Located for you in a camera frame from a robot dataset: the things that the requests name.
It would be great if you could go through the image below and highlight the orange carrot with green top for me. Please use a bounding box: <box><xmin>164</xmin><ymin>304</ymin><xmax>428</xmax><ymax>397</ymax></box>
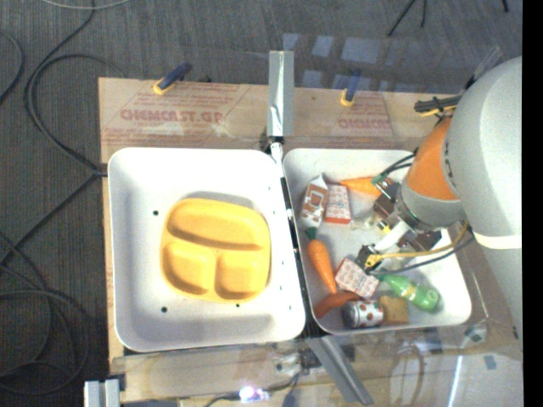
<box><xmin>305</xmin><ymin>226</ymin><xmax>339</xmax><ymax>295</ymax></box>

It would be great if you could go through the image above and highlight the white plastic tray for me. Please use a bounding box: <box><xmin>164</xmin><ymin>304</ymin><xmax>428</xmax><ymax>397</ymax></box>
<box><xmin>282</xmin><ymin>148</ymin><xmax>473</xmax><ymax>337</ymax></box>
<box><xmin>107</xmin><ymin>146</ymin><xmax>307</xmax><ymax>354</ymax></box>

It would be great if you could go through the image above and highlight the brown cardboard board red print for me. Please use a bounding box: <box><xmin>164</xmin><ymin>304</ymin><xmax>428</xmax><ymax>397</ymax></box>
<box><xmin>97</xmin><ymin>76</ymin><xmax>523</xmax><ymax>403</ymax></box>

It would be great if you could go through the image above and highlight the clear plastic bottle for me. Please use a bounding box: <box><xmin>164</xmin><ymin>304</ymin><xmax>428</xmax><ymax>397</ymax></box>
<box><xmin>350</xmin><ymin>208</ymin><xmax>383</xmax><ymax>231</ymax></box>

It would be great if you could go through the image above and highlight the black block with thin wires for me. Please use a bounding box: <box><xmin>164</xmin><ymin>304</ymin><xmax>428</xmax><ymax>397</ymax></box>
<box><xmin>296</xmin><ymin>348</ymin><xmax>322</xmax><ymax>374</ymax></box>

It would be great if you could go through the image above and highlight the orange sausage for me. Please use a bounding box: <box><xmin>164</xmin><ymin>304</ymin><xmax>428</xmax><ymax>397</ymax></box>
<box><xmin>313</xmin><ymin>291</ymin><xmax>362</xmax><ymax>320</ymax></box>

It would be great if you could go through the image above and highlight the green plastic bottle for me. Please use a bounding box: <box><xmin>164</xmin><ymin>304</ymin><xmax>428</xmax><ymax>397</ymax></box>
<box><xmin>377</xmin><ymin>273</ymin><xmax>441</xmax><ymax>313</ymax></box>

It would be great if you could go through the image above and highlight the orange and white carton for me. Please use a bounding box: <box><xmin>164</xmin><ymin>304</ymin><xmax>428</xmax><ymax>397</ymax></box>
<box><xmin>323</xmin><ymin>183</ymin><xmax>353</xmax><ymax>226</ymax></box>

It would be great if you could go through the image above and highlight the brown bread slice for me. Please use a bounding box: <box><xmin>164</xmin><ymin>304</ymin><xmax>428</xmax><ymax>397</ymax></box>
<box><xmin>378</xmin><ymin>295</ymin><xmax>411</xmax><ymax>326</ymax></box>

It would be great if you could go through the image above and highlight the orange divided plate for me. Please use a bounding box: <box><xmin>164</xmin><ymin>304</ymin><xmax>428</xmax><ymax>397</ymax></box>
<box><xmin>160</xmin><ymin>197</ymin><xmax>273</xmax><ymax>304</ymax></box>

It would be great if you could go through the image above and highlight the brown and white carton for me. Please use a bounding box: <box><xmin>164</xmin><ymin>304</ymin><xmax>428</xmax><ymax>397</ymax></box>
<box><xmin>299</xmin><ymin>173</ymin><xmax>330</xmax><ymax>229</ymax></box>

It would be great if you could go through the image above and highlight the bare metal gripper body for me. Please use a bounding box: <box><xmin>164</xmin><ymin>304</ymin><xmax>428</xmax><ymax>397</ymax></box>
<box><xmin>372</xmin><ymin>179</ymin><xmax>443</xmax><ymax>252</ymax></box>

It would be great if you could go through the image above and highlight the white packet with red pattern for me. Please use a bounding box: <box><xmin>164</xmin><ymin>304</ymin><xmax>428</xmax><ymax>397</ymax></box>
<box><xmin>334</xmin><ymin>257</ymin><xmax>380</xmax><ymax>300</ymax></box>

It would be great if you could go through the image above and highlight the black cylinder on white bracket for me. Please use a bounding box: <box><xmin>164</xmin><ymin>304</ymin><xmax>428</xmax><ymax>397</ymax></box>
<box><xmin>355</xmin><ymin>220</ymin><xmax>410</xmax><ymax>272</ymax></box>

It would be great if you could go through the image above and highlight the white can with red print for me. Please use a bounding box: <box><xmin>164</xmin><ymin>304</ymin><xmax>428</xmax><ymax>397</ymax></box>
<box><xmin>342</xmin><ymin>298</ymin><xmax>384</xmax><ymax>330</ymax></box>

